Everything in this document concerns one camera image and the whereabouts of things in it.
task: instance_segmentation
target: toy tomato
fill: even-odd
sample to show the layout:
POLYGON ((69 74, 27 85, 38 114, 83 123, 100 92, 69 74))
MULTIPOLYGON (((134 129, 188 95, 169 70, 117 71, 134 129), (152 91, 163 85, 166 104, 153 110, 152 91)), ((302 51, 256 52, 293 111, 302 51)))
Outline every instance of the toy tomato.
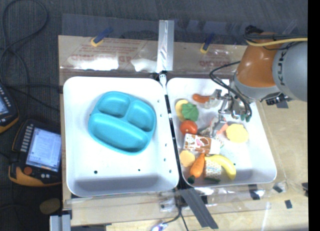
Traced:
POLYGON ((197 134, 198 126, 192 120, 184 120, 180 125, 180 131, 183 133, 183 135, 186 135, 186 133, 197 134))

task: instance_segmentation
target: blue clamp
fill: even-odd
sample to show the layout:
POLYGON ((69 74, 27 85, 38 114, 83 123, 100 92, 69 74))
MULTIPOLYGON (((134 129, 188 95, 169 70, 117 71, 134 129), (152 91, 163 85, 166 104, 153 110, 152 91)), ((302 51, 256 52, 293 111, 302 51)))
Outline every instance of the blue clamp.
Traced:
POLYGON ((112 27, 108 27, 99 33, 96 37, 91 39, 91 44, 94 47, 99 46, 104 41, 104 38, 107 37, 113 31, 112 27))
POLYGON ((214 37, 214 33, 211 33, 204 41, 204 43, 201 45, 201 48, 200 48, 200 52, 202 52, 203 54, 206 54, 209 50, 209 46, 212 42, 212 39, 214 37))

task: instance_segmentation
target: yellow toy lemon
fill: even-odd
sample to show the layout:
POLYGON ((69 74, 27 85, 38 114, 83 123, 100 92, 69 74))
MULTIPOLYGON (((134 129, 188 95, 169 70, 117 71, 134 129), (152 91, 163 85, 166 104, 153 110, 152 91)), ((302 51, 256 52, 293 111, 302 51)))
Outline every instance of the yellow toy lemon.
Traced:
POLYGON ((186 99, 180 99, 174 106, 176 115, 178 116, 178 118, 181 122, 186 120, 184 115, 182 114, 182 105, 187 104, 187 103, 189 103, 189 102, 186 99))
POLYGON ((179 156, 180 162, 184 167, 190 167, 196 160, 194 154, 188 150, 182 150, 179 156))
POLYGON ((243 143, 249 139, 246 128, 239 123, 233 123, 225 130, 226 137, 234 143, 243 143))

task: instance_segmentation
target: metal bracket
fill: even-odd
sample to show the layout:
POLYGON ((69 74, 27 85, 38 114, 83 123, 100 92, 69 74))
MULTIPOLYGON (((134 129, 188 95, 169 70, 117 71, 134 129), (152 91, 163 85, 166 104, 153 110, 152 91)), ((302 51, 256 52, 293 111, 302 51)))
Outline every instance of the metal bracket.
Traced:
POLYGON ((159 21, 159 38, 156 72, 172 71, 174 67, 174 35, 173 20, 159 21))
POLYGON ((71 231, 71 217, 69 214, 63 214, 61 216, 52 215, 49 219, 50 231, 71 231))
POLYGON ((192 210, 194 216, 196 217, 202 228, 219 228, 210 212, 208 211, 205 203, 201 200, 200 196, 194 188, 181 189, 179 193, 192 210))

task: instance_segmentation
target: toy banana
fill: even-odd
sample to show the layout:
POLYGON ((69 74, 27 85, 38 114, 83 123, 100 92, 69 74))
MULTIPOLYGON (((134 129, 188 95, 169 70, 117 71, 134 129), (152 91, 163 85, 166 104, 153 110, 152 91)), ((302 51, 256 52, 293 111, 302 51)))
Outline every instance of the toy banana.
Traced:
POLYGON ((206 156, 204 158, 206 161, 207 160, 211 160, 216 162, 217 164, 221 165, 225 171, 226 174, 228 175, 228 177, 231 180, 234 180, 236 178, 236 167, 234 165, 234 163, 232 161, 230 161, 228 158, 226 158, 225 156, 221 155, 221 154, 214 154, 211 156, 206 156))

